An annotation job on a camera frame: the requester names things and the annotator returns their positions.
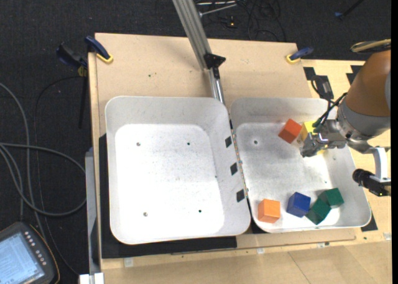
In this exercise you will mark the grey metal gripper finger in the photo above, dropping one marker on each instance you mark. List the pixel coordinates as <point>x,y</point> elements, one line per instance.
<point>308,150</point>
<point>312,137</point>

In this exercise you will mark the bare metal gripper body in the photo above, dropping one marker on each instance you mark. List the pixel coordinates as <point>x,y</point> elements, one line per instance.
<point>333,137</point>

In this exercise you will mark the yellow cube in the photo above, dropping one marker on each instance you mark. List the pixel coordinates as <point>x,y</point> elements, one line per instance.
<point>308,128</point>

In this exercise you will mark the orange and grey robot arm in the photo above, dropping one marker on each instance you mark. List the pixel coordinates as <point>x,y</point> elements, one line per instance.
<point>370,90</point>

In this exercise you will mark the orange cube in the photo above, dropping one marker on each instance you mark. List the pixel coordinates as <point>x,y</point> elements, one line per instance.
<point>290,130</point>
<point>269,210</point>

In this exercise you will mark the white plastic tray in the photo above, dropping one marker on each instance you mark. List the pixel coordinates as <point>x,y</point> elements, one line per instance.
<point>280,171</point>
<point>168,171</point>

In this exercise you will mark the green cube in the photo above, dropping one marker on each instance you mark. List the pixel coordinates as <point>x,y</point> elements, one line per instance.
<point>334,197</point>
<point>319,212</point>

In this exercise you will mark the blue cube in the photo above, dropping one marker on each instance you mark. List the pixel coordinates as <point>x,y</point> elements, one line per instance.
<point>298,204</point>

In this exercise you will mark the thin rod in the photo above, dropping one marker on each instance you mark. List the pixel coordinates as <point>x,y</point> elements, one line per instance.
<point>219,90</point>

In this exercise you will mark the pale wood board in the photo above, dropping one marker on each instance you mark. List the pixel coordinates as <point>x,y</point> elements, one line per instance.
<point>155,68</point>

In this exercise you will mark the black cylinder on white bracket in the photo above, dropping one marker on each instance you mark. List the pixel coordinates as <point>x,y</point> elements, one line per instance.
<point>370,180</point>

